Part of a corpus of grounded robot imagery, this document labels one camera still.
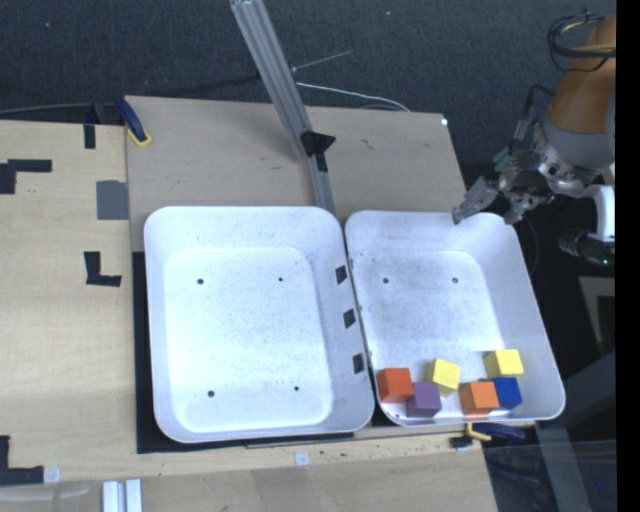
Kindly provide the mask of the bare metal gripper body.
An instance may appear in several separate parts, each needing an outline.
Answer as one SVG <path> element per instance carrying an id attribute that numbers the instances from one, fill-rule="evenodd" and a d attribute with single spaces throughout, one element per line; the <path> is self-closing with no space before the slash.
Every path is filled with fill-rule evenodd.
<path id="1" fill-rule="evenodd" d="M 578 198 L 600 176 L 599 169 L 574 164 L 553 148 L 504 148 L 496 155 L 498 190 L 516 209 L 532 209 L 556 196 Z"/>

